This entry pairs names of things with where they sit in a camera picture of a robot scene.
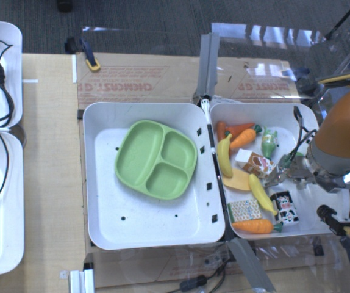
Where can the yellow banana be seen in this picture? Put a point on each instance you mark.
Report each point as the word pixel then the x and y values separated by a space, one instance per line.
pixel 224 157
pixel 261 194

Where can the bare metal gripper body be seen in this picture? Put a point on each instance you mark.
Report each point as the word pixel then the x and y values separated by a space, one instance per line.
pixel 303 171

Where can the dark orange carrot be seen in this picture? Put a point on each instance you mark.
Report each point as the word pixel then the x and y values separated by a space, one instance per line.
pixel 237 128

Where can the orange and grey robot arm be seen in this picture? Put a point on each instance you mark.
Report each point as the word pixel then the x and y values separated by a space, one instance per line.
pixel 339 127

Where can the black and white cow carton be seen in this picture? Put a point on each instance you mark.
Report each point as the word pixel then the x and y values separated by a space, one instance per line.
pixel 285 208

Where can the patterned white packet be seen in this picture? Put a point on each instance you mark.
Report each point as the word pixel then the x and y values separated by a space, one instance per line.
pixel 244 210

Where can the green divided plate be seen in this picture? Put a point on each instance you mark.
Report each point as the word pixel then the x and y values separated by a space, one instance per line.
pixel 138 157

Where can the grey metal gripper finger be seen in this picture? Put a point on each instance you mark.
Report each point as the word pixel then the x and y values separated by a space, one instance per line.
pixel 283 169
pixel 275 180

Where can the black chair caster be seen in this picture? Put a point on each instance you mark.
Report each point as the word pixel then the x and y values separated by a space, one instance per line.
pixel 64 2

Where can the orange carrot with green top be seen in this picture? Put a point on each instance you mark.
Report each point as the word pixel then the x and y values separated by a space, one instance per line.
pixel 243 138
pixel 252 226

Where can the brown and white carton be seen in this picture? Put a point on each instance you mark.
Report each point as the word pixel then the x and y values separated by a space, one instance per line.
pixel 255 163

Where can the brown cardboard board red print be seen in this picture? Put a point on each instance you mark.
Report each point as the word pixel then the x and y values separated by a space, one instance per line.
pixel 126 84

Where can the green plastic bottle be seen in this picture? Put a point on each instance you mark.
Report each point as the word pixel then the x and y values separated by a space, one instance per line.
pixel 269 143

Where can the black cylinder on white bracket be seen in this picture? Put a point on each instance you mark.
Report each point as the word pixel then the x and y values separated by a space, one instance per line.
pixel 330 217

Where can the yellow flat slice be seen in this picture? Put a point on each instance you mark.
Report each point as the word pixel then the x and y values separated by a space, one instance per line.
pixel 237 180

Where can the red sausage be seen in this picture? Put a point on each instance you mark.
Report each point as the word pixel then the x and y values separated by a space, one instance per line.
pixel 221 130

